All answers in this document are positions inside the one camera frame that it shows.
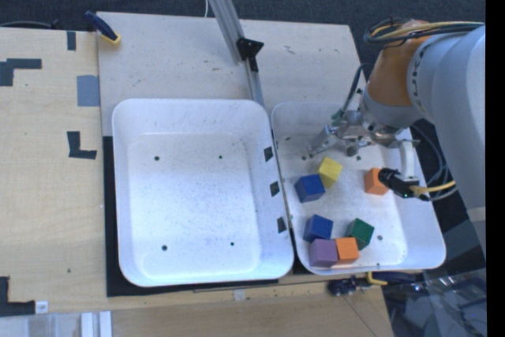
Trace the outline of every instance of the robotic arm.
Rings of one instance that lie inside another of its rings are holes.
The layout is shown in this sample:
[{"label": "robotic arm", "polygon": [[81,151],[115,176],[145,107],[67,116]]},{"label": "robotic arm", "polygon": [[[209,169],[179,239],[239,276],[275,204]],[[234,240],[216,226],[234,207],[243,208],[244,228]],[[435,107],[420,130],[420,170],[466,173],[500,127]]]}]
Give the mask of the robotic arm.
[{"label": "robotic arm", "polygon": [[399,148],[402,169],[382,169],[380,180],[402,197],[428,199],[410,173],[417,141],[397,136],[424,118],[436,134],[452,181],[485,244],[485,25],[469,22],[384,21],[369,28],[365,40],[383,45],[361,92],[357,110],[349,110],[358,69],[344,106],[310,147],[315,155],[337,141],[347,154],[379,144]]}]

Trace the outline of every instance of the blue clamp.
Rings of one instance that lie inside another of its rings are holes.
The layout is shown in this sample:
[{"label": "blue clamp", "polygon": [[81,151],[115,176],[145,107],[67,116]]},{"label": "blue clamp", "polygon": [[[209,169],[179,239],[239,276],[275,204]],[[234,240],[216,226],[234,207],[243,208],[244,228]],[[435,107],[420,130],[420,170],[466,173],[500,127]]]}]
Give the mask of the blue clamp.
[{"label": "blue clamp", "polygon": [[121,40],[121,36],[117,32],[115,32],[112,28],[110,28],[110,26],[105,21],[103,21],[93,12],[88,10],[84,14],[84,19],[88,24],[91,24],[98,31],[100,31],[102,33],[102,38],[108,41],[109,43],[116,45]]}]

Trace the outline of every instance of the white tray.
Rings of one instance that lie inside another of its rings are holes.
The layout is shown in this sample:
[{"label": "white tray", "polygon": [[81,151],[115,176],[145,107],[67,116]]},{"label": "white tray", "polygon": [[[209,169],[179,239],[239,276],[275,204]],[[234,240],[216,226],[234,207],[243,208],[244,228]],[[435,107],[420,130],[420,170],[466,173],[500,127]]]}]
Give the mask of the white tray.
[{"label": "white tray", "polygon": [[[281,103],[272,111],[272,130],[300,261],[319,275],[440,266],[446,249],[431,203],[414,198],[405,200],[392,191],[383,196],[364,191],[364,175],[370,168],[401,169],[398,149],[375,145],[362,148],[359,156],[349,157],[344,145],[340,148],[337,144],[309,158],[311,140],[330,123],[331,116],[340,107],[332,103]],[[408,130],[402,136],[411,139]],[[338,181],[319,200],[301,203],[294,184],[301,176],[315,174],[325,156],[343,165]],[[423,179],[417,157],[415,163],[416,175]],[[330,269],[312,268],[309,244],[303,240],[303,233],[306,221],[314,214],[334,222],[333,238],[344,236],[347,225],[355,218],[364,220],[375,227],[372,240],[352,264],[336,264]]]},{"label": "white tray", "polygon": [[263,107],[127,99],[112,126],[119,264],[131,283],[277,279],[290,270],[294,251]]}]

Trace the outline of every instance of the toy block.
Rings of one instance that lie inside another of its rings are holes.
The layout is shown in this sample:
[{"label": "toy block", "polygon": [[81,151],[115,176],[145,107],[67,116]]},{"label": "toy block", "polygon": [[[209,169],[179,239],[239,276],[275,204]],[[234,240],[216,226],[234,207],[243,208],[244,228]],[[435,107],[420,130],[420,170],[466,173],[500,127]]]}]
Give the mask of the toy block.
[{"label": "toy block", "polygon": [[300,177],[294,188],[297,190],[300,202],[318,200],[325,192],[323,182],[318,174]]},{"label": "toy block", "polygon": [[377,167],[371,168],[365,173],[365,192],[368,194],[384,195],[389,190],[379,180],[380,169]]},{"label": "toy block", "polygon": [[329,268],[339,261],[335,240],[314,239],[309,245],[309,264],[311,267]]},{"label": "toy block", "polygon": [[306,223],[303,233],[303,240],[313,242],[314,239],[329,239],[331,237],[331,229],[333,221],[324,218],[323,216],[313,215]]},{"label": "toy block", "polygon": [[356,218],[347,226],[345,236],[356,238],[357,247],[362,250],[370,243],[374,229],[372,225]]},{"label": "toy block", "polygon": [[339,261],[337,264],[348,264],[356,261],[360,252],[357,248],[356,238],[336,238],[337,254]]},{"label": "toy block", "polygon": [[342,164],[335,162],[329,157],[325,157],[317,169],[317,173],[321,177],[324,187],[327,189],[337,182],[341,171]]}]

